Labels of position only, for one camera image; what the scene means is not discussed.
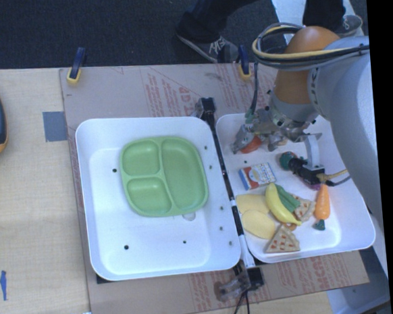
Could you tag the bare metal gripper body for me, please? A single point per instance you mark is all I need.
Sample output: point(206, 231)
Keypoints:
point(278, 126)

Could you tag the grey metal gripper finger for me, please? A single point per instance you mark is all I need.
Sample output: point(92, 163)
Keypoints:
point(274, 143)
point(242, 139)

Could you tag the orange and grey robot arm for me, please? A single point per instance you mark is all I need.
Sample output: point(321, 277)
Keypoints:
point(345, 107)

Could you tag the red orange tomato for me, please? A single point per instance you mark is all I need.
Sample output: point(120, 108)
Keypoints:
point(251, 145)

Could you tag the dark green round toy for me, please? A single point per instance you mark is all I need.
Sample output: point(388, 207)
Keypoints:
point(285, 159)

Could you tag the blue and white carton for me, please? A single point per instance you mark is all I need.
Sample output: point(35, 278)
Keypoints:
point(257, 176)

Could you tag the green bean pod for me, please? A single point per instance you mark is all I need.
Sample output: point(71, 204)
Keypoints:
point(288, 198)

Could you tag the purple grapes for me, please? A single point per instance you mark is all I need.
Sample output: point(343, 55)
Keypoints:
point(316, 187)

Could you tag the yellow banana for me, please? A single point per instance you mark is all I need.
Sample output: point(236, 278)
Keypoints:
point(275, 204)

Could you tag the yellow oval slice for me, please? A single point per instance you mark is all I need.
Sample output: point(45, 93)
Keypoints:
point(259, 224)
point(251, 203)

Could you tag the green divided plate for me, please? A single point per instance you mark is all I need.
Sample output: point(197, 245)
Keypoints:
point(181, 174)

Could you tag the tan lattice pie slice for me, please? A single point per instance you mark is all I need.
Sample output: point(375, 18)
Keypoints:
point(282, 242)
point(305, 209)

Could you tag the thin black and white rod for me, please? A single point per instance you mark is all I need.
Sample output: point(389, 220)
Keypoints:
point(235, 214)

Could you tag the orange carrot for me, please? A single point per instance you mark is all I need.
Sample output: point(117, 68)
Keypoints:
point(323, 204)

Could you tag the white plastic tray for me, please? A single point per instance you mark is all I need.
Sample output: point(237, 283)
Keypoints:
point(114, 227)
point(344, 229)

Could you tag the brown cardboard board red print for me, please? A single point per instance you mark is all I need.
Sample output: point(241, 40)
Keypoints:
point(127, 90)

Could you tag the person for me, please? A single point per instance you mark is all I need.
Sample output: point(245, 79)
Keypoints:
point(212, 9)

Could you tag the black cylinder on white bracket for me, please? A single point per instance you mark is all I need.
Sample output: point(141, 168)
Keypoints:
point(307, 171)

